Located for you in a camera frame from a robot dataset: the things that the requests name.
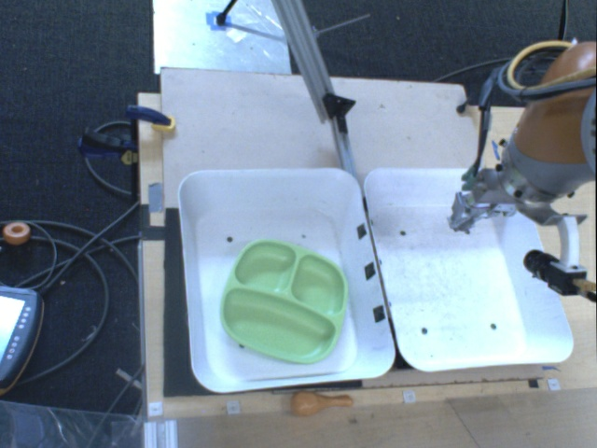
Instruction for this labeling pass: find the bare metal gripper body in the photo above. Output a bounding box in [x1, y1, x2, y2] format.
[469, 167, 576, 218]

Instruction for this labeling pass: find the white plastic tray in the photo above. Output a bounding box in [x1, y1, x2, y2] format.
[177, 167, 397, 395]
[363, 166, 576, 373]

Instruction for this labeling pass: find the thin black rod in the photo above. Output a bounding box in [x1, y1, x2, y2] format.
[360, 188, 398, 361]

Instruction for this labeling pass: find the green divided plate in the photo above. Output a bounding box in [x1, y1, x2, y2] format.
[219, 239, 351, 366]

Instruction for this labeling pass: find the brown toy drumstick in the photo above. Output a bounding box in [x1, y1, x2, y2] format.
[290, 390, 354, 417]

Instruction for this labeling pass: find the black cylinder on white bracket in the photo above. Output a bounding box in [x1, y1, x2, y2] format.
[522, 214, 590, 298]

